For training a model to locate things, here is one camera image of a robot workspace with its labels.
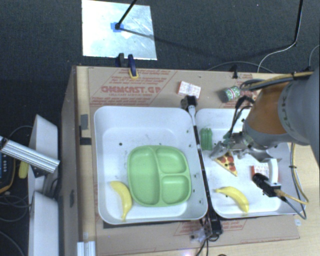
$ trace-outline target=yellow banana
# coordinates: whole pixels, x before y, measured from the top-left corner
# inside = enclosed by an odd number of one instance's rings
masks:
[[[125,184],[120,181],[111,181],[111,187],[119,194],[122,201],[122,220],[126,219],[127,213],[132,207],[132,198],[129,189]]]
[[[231,197],[233,200],[235,200],[240,209],[247,213],[249,211],[249,202],[246,196],[237,188],[233,186],[226,186],[222,188],[218,188],[215,190],[217,193],[225,194],[228,197]]]

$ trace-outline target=cardboard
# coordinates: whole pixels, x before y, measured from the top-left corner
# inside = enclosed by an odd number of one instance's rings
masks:
[[[65,131],[62,137],[65,164],[62,168],[63,173],[67,173],[62,178],[65,255],[76,255],[76,242],[81,241],[96,241],[96,252],[99,256],[161,252],[201,246],[190,237],[201,228],[199,221],[121,227],[111,226],[102,221],[97,209],[95,138],[92,123],[93,114],[99,107],[104,105],[179,107],[183,96],[177,94],[177,89],[181,81],[186,81],[201,87],[197,109],[233,108],[235,102],[221,102],[219,91],[250,78],[267,79],[275,76],[240,73],[239,79],[232,79],[231,72],[161,69],[138,69],[138,72],[140,76],[138,80],[130,79],[127,68],[81,66],[74,67],[71,72],[73,75],[62,111],[64,117],[62,131]],[[90,139],[92,145],[79,143],[77,129],[81,125],[83,116],[90,121],[88,126],[81,130],[81,137]],[[70,207],[69,202],[65,202],[72,189],[76,195],[76,207]],[[292,215],[224,220],[222,226],[223,234],[210,246],[299,238],[295,218]]]

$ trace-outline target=toy pizza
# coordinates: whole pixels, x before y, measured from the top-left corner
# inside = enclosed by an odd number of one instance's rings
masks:
[[[230,152],[227,152],[223,156],[216,158],[215,161],[234,176],[238,176],[235,166],[235,159]]]

